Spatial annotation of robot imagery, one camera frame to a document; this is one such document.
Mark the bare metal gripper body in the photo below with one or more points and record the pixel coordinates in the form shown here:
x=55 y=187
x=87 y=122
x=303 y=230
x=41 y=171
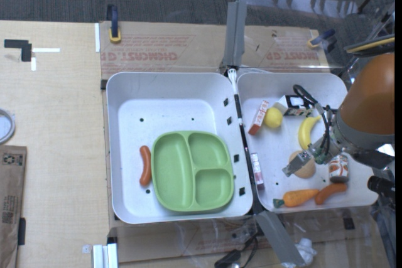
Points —
x=325 y=143

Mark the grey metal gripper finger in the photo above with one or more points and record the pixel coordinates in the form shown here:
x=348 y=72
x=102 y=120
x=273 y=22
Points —
x=296 y=164

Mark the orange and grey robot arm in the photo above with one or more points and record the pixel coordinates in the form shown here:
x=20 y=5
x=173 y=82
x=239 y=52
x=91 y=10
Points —
x=369 y=103

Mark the tan bread bun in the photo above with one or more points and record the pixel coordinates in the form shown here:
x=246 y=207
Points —
x=306 y=170

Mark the white plastic tray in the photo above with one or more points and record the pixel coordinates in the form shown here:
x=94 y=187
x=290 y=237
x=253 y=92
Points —
x=276 y=153
x=135 y=94

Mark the yellow banana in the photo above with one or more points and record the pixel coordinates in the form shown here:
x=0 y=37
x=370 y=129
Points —
x=304 y=131

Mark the orange and white can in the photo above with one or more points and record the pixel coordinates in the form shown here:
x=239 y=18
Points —
x=339 y=168

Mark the orange carrot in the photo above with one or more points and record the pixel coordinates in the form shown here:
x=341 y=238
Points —
x=300 y=197

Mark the pink and white packet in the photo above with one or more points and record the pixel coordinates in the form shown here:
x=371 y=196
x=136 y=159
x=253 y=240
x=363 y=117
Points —
x=257 y=171

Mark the orange sausage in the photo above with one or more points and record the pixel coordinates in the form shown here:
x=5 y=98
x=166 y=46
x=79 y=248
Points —
x=329 y=193
x=145 y=166

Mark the white and black carton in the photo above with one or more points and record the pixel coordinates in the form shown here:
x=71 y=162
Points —
x=290 y=105

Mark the yellow lemon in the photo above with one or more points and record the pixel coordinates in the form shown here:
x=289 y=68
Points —
x=273 y=117

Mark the red and white carton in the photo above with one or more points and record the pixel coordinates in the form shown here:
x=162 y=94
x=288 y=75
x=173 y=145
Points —
x=258 y=119

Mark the crumpled white paper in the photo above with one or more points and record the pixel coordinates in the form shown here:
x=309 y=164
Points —
x=306 y=251

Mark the green divided plate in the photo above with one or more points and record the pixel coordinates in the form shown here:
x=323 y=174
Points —
x=176 y=172

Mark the brown cardboard board red print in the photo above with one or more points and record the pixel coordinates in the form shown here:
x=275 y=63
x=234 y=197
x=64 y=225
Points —
x=176 y=50

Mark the clear tape roll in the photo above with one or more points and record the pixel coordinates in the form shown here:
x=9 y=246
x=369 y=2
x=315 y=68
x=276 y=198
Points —
x=12 y=125

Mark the brown paper envelope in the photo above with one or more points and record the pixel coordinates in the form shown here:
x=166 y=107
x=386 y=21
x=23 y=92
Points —
x=11 y=197

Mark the black cylinder on white bracket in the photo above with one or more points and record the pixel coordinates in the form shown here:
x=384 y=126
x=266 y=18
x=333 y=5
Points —
x=380 y=185

